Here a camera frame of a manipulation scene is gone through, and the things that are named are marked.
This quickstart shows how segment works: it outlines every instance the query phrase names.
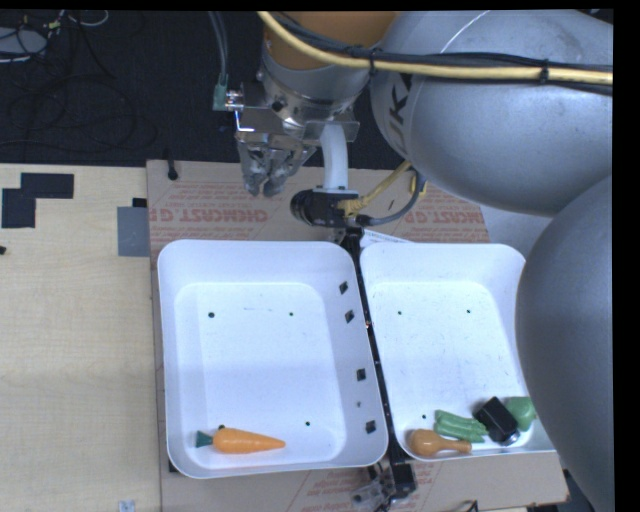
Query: black cable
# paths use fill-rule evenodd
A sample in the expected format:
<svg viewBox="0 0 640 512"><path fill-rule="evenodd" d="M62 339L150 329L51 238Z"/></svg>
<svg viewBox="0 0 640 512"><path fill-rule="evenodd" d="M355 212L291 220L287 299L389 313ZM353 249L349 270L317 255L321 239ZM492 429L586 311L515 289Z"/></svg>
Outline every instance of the black cable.
<svg viewBox="0 0 640 512"><path fill-rule="evenodd" d="M228 58L228 49L227 49L227 32L224 27L224 21L220 16L220 13L217 11L207 11L209 15L209 20L211 21L211 27L213 28L213 33L216 36L216 43L218 45L218 55L220 60L220 75L226 76L227 74L227 58Z"/></svg>
<svg viewBox="0 0 640 512"><path fill-rule="evenodd" d="M229 58L229 37L227 36L227 27L222 18L220 11L214 11L214 15L218 20L218 27L220 27L220 34L222 35L222 43L224 44L224 54L226 58Z"/></svg>
<svg viewBox="0 0 640 512"><path fill-rule="evenodd" d="M295 18L293 18L289 13L285 12L285 11L276 11L276 15L275 17L283 17L286 18L288 21L290 21L291 23L293 23L294 25L297 25L298 27L302 27L302 25L300 25L300 22L298 20L296 20Z"/></svg>
<svg viewBox="0 0 640 512"><path fill-rule="evenodd" d="M40 32L38 30L35 30L33 27L25 24L25 23L21 23L16 29L13 30L13 32L8 32L7 34L4 34L3 36L0 36L0 40L4 40L4 39L8 39L11 37L15 37L16 43L18 43L18 46L22 49L22 53L15 53L15 52L10 52L10 51L0 51L0 57L6 59L6 61L8 62L12 62L12 61L23 61L25 59L29 59L35 56L39 56L41 55L47 47L47 41L45 39L45 45L40 48L37 51L32 51L29 50L27 48L27 46L25 45L24 41L22 40L23 38L23 32L25 31L31 31L34 32L38 35L42 35L40 34Z"/></svg>
<svg viewBox="0 0 640 512"><path fill-rule="evenodd" d="M103 25L98 25L98 26L93 26L93 25L87 25L86 23L83 24L83 27L86 29L90 29L91 32L91 37L93 39L111 39L111 40L117 40L117 39L126 39L129 40L132 37L136 36L137 34L139 34L147 25L147 17L144 14L144 11L127 11L127 15L130 15L131 13L134 13L135 15L137 15L138 20L137 20L137 24L134 25L134 27L132 29L130 29L126 34L112 34L111 31L109 30L105 30ZM80 30L78 25L78 21L73 21L70 19L69 16L66 17L67 20L72 21L72 23L68 24L65 27L65 30Z"/></svg>
<svg viewBox="0 0 640 512"><path fill-rule="evenodd" d="M56 27L56 33L47 40L46 52L42 52L43 55L38 55L37 58L26 62L7 64L12 75L11 82L24 91L24 94L9 101L6 114L12 126L22 130L23 133L22 136L0 141L0 147L21 144L23 146L22 161L26 162L26 150L29 146L91 154L104 153L113 149L137 150L153 144L158 137L158 129L150 120L140 116L136 112L133 101L115 86L116 77L100 61L79 18L76 22L72 22L68 17L61 18L59 21L61 23ZM60 44L63 40L67 43L66 51ZM101 73L74 73L82 43ZM42 82L42 78L45 78L44 82L37 85L38 81ZM72 92L70 86L87 84L106 88L109 94L115 94L115 99L110 105L120 105L121 109L115 113L111 109L106 113L98 111L97 115L92 115L90 118L74 113L70 108L71 102L76 100L78 95ZM101 92L94 97L102 99L109 96ZM90 106L82 106L86 111L90 111ZM51 117L43 121L43 114ZM108 123L116 126L116 129L111 129ZM101 126L105 127L104 133L108 134L108 137L98 137L91 133L92 127ZM62 132L75 130L91 140L93 147L73 148L42 140L42 137L38 137L40 140L32 137L34 134L42 135L52 130ZM143 134L143 139L140 140L138 137L137 142L132 143L138 132ZM115 140L110 140L112 134L117 135Z"/></svg>
<svg viewBox="0 0 640 512"><path fill-rule="evenodd" d="M413 194L411 194L411 199L409 202L400 210L392 215L388 215L387 217L370 217L369 215L357 215L356 216L356 224L358 226L367 227L367 226L380 226L382 224L387 224L388 222L393 222L394 220L398 220L400 217L405 215L413 206L416 204L418 197L420 197L420 192L424 188L427 183L427 178L425 178L422 174L416 171L413 167L411 168L416 175L416 184Z"/></svg>
<svg viewBox="0 0 640 512"><path fill-rule="evenodd" d="M307 29L291 18L276 15L274 18L289 32L296 35L304 42L314 46L318 50L342 53L353 58L371 59L384 62L398 62L405 64L432 64L460 67L487 67L487 66L524 66L543 68L544 66L559 67L564 69L577 69L582 71L612 71L612 65L587 65L580 63L566 63L534 59L519 55L511 55L495 52L451 52L426 55L410 55L389 53L381 48L376 48L376 54L371 54L370 48L361 45L348 45L342 41L318 34Z"/></svg>

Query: black object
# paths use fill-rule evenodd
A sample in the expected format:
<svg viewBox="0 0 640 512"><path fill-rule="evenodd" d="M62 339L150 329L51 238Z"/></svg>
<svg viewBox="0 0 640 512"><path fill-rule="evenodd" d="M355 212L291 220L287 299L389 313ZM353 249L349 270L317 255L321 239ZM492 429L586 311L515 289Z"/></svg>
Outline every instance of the black object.
<svg viewBox="0 0 640 512"><path fill-rule="evenodd" d="M356 270L356 277L358 279L358 288L360 290L360 300L362 302L362 309L365 318L365 325L367 326L367 335L369 337L369 345L371 347L371 353L375 362L376 377L378 378L378 387L380 389L380 397L382 399L382 407L384 409L385 421L387 424L387 431L389 432L389 447L387 448L387 456L389 458L389 469L393 477L395 493L394 498L401 499L407 497L414 492L417 488L416 479L413 473L411 464L407 462L409 456L404 452L398 438L396 437L395 428L391 420L391 408L389 406L389 395L387 393L387 387L384 380L384 374L382 373L382 365L380 364L380 353L378 352L378 345L376 343L376 337L373 330L373 322L371 320L371 313L369 310L369 300L367 298L367 292L364 286L364 277L362 275L362 267L360 266L360 252L361 245L360 240L364 236L364 228L362 227L348 227L346 229L344 238L340 246L346 250Z"/></svg>
<svg viewBox="0 0 640 512"><path fill-rule="evenodd" d="M133 208L146 208L147 200L144 197L134 197L131 199L131 206Z"/></svg>
<svg viewBox="0 0 640 512"><path fill-rule="evenodd" d="M167 172L167 178L169 178L171 181L176 181L180 176L178 176L178 171L176 171L176 162L173 159L171 150L168 147L165 148L162 156L167 161L167 165L169 167L169 172Z"/></svg>
<svg viewBox="0 0 640 512"><path fill-rule="evenodd" d="M355 199L358 194L344 192L331 193L321 190L302 190L291 198L290 209L293 216L309 226L344 228L347 223L344 210L338 203L345 199Z"/></svg>
<svg viewBox="0 0 640 512"><path fill-rule="evenodd" d="M36 199L72 199L73 174L26 173L20 188L2 190L2 227L35 228Z"/></svg>
<svg viewBox="0 0 640 512"><path fill-rule="evenodd" d="M487 427L489 437L496 443L508 446L520 437L518 421L495 396L474 412L473 417Z"/></svg>

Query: wires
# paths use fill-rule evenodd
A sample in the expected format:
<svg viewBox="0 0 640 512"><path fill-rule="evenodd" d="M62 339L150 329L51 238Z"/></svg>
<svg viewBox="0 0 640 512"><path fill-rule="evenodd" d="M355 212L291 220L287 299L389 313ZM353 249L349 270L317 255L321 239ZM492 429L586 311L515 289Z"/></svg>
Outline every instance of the wires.
<svg viewBox="0 0 640 512"><path fill-rule="evenodd" d="M384 190L389 188L389 186L401 174L407 172L408 170L413 170L415 172L415 188L411 195L411 199L409 199L409 202L403 208L387 217L374 218L370 217L369 215L358 215L360 210L366 208L371 203L371 201L373 201L373 199L378 197ZM416 201L423 193L426 185L427 179L413 168L411 162L405 160L391 174L389 174L389 176L387 176L371 192L369 192L369 194L357 199L345 199L343 201L340 201L338 203L338 208L344 210L344 216L346 218L355 217L355 223L358 226L379 226L381 224L386 224L388 222L393 222L394 220L399 219L411 208L413 208Z"/></svg>
<svg viewBox="0 0 640 512"><path fill-rule="evenodd" d="M541 77L544 77L549 82L575 82L586 83L592 85L613 85L613 72L602 71L599 69L584 69L579 66L569 66L566 64L558 65L558 63L543 62L539 65L540 61L536 65L533 62L526 63L520 61L517 66L508 66L505 64L514 63L512 60L505 60L505 57L498 57L500 54L485 54L481 59L486 59L488 65L482 66L468 66L468 65L452 65L449 62L444 64L435 63L432 60L435 58L441 59L436 56L400 56L400 55L387 55L385 56L382 50L370 52L366 49L358 49L357 47L348 47L342 45L342 48L336 46L336 41L324 40L324 43L330 46L325 48L333 48L321 50L312 46L296 35L292 34L283 24L279 23L269 12L257 11L258 16L263 20L265 25L269 27L276 35L281 37L286 43L293 46L302 53L312 57L320 62L326 64L335 64L339 66L351 67L356 69L370 69L374 68L379 71L395 71L398 73L407 74L419 74L427 75L437 78L450 78L450 79L462 79L462 80L531 80L540 81ZM296 30L299 33L303 33L300 27ZM334 55L333 52L349 53L365 50L367 57L342 57ZM468 59L473 54L465 54ZM499 66L495 65L495 62L491 62L488 57L494 60L501 60Z"/></svg>
<svg viewBox="0 0 640 512"><path fill-rule="evenodd" d="M47 36L23 18L16 28L0 26L0 63L24 62L41 56L47 47Z"/></svg>
<svg viewBox="0 0 640 512"><path fill-rule="evenodd" d="M99 27L100 25L104 25L107 20L109 19L109 11L107 11L106 9L101 9L102 10L102 17L98 18L97 21L87 21L86 20L86 13L91 12L91 11L84 11L85 13L85 17L83 17L82 19L75 19L73 16L68 15L68 18L73 21L74 23L78 23L79 25L82 25L83 27Z"/></svg>
<svg viewBox="0 0 640 512"><path fill-rule="evenodd" d="M211 20L211 26L213 27L213 33L216 36L218 55L220 57L220 74L222 76L226 76L227 59L229 58L229 47L224 20L222 19L222 15L219 11L208 11L208 14L209 19Z"/></svg>
<svg viewBox="0 0 640 512"><path fill-rule="evenodd" d="M366 208L371 203L371 201L373 201L376 197L378 197L402 173L406 172L410 168L411 168L411 162L405 160L366 196L358 197L356 199L345 199L343 201L340 201L338 203L338 208L344 210L345 217L355 217L356 214L360 212L360 210Z"/></svg>
<svg viewBox="0 0 640 512"><path fill-rule="evenodd" d="M3 125L0 151L21 146L21 161L27 162L28 148L97 155L115 149L143 149L157 139L155 125L138 114L135 103L118 88L117 77L94 48L94 30L99 29L93 27L106 19L84 23L86 12L63 10L55 19L26 12L20 15L24 20L44 20L40 30L46 33L47 44L28 61L6 64L1 79L10 80L19 94L3 98L8 121ZM82 51L88 52L90 60L81 60ZM87 67L92 63L99 68L97 72ZM50 153L40 154L51 162Z"/></svg>
<svg viewBox="0 0 640 512"><path fill-rule="evenodd" d="M369 215L357 215L356 216L356 224L358 226L380 226L382 224L386 224L388 222L393 222L394 220L398 220L400 217L405 215L413 206L416 204L416 201L420 197L422 191L425 189L427 185L427 178L420 174L417 170L413 169L416 175L416 183L415 188L413 190L413 194L411 194L411 199L409 202L403 206L400 210L392 215L388 215L387 217L370 217Z"/></svg>
<svg viewBox="0 0 640 512"><path fill-rule="evenodd" d="M213 27L213 33L216 36L218 45L218 54L220 56L220 73L218 74L218 81L213 89L213 110L224 111L225 103L227 100L227 84L229 81L229 75L227 72L227 60L229 58L229 46L227 41L227 30L224 26L224 20L219 11L207 11L209 19L211 20L211 26Z"/></svg>

